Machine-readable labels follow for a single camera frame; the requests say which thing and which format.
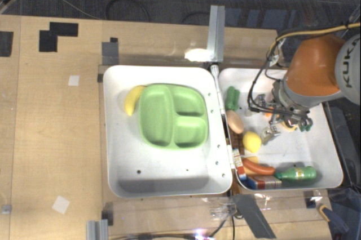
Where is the green divided plate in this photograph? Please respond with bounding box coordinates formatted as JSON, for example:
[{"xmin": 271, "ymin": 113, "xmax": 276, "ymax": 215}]
[{"xmin": 138, "ymin": 83, "xmax": 210, "ymax": 152}]

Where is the green bottle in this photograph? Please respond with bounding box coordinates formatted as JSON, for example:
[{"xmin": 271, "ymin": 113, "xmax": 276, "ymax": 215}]
[{"xmin": 273, "ymin": 166, "xmax": 318, "ymax": 181}]

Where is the yellow lemon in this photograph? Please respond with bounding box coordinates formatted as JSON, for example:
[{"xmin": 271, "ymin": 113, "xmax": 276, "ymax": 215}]
[{"xmin": 242, "ymin": 130, "xmax": 262, "ymax": 154}]

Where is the white plastic tray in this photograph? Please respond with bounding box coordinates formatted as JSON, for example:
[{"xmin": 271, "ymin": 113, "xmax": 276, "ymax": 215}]
[
  {"xmin": 102, "ymin": 64, "xmax": 234, "ymax": 199},
  {"xmin": 218, "ymin": 67, "xmax": 345, "ymax": 192}
]

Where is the red sausage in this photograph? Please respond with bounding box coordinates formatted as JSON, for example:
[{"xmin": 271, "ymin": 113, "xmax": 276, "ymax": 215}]
[{"xmin": 242, "ymin": 157, "xmax": 276, "ymax": 176}]

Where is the red and blue box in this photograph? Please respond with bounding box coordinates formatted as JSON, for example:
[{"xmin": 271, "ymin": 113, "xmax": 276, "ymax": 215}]
[{"xmin": 246, "ymin": 175, "xmax": 283, "ymax": 190}]

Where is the dark brown biscuit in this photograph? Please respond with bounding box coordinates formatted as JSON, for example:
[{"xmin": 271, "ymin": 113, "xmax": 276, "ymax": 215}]
[{"xmin": 229, "ymin": 131, "xmax": 245, "ymax": 155}]

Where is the white and orange carton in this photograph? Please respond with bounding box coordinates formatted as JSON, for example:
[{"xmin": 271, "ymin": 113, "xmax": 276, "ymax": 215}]
[{"xmin": 231, "ymin": 148, "xmax": 246, "ymax": 181}]

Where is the yellow banana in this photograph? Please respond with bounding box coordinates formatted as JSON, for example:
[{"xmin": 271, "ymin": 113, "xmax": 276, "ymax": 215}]
[{"xmin": 124, "ymin": 85, "xmax": 146, "ymax": 117}]

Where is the green toy vegetable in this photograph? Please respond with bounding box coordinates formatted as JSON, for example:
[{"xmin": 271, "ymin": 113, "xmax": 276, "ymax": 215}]
[{"xmin": 224, "ymin": 86, "xmax": 241, "ymax": 112}]

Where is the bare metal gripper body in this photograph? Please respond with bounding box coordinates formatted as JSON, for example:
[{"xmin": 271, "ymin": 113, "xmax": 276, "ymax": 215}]
[{"xmin": 271, "ymin": 103, "xmax": 311, "ymax": 129}]

